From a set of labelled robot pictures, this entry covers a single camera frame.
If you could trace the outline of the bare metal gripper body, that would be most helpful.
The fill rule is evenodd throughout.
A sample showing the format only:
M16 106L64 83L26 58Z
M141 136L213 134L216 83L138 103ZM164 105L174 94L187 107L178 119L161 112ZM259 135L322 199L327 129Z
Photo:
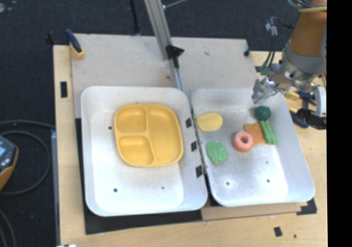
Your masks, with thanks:
M272 64L267 72L265 83L276 89L288 90L294 87L303 92L313 92L315 76L303 73L300 69L284 64Z

